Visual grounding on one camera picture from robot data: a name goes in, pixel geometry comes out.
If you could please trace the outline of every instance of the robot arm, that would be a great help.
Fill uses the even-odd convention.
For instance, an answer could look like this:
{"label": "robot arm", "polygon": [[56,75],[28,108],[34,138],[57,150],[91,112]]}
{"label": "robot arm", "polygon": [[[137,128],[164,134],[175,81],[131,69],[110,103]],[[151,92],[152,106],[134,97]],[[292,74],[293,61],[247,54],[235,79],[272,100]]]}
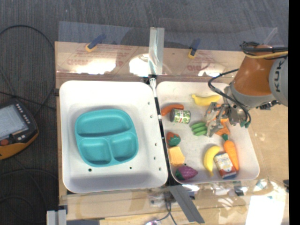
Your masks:
{"label": "robot arm", "polygon": [[[240,68],[220,74],[208,83],[210,89],[224,99],[222,106],[211,104],[205,114],[205,117],[216,114],[216,119],[209,123],[208,136],[222,128],[220,119],[228,118],[232,125],[239,123],[247,128],[251,122],[250,109],[270,109],[275,104],[288,106],[288,48],[253,42],[244,42],[241,48],[246,56]],[[216,78],[236,71],[224,92],[211,84]]]}

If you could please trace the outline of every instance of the green can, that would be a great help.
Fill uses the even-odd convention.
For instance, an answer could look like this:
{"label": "green can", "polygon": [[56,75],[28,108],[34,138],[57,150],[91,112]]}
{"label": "green can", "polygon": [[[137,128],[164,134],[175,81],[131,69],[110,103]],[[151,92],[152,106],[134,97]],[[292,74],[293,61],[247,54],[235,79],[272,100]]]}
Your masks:
{"label": "green can", "polygon": [[170,121],[188,124],[191,121],[191,112],[173,108],[170,112]]}

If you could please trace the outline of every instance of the orange sausage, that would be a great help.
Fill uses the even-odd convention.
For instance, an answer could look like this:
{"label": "orange sausage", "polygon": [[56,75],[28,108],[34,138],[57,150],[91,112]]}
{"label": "orange sausage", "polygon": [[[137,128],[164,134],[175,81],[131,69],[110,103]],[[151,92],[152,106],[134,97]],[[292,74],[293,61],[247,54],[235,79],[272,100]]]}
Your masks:
{"label": "orange sausage", "polygon": [[164,108],[160,111],[160,114],[161,114],[162,116],[166,116],[170,111],[172,111],[173,108],[183,110],[183,109],[184,109],[184,106],[183,106],[182,104],[171,104],[171,105],[168,105],[168,106],[164,107]]}

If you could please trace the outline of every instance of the yellow banana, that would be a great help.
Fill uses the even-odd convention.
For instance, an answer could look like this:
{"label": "yellow banana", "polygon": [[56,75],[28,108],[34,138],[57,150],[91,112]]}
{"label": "yellow banana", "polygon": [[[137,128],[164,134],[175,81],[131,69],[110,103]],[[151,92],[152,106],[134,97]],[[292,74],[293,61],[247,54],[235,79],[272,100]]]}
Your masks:
{"label": "yellow banana", "polygon": [[192,95],[192,98],[194,99],[195,103],[200,106],[208,106],[212,102],[217,102],[220,99],[219,95],[211,95],[209,97],[199,97],[195,94]]}
{"label": "yellow banana", "polygon": [[217,145],[214,145],[207,149],[204,156],[203,165],[206,168],[207,171],[210,172],[210,175],[213,176],[214,173],[212,172],[213,163],[214,163],[214,157],[216,154],[220,151],[220,147]]}

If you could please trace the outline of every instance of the teal plate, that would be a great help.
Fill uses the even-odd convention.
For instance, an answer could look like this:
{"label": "teal plate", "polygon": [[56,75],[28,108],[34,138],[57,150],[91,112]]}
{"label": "teal plate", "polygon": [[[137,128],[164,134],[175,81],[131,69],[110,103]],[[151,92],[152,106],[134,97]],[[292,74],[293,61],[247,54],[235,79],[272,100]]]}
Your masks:
{"label": "teal plate", "polygon": [[85,163],[112,166],[133,159],[138,140],[130,116],[119,109],[103,109],[81,114],[75,123],[79,153]]}

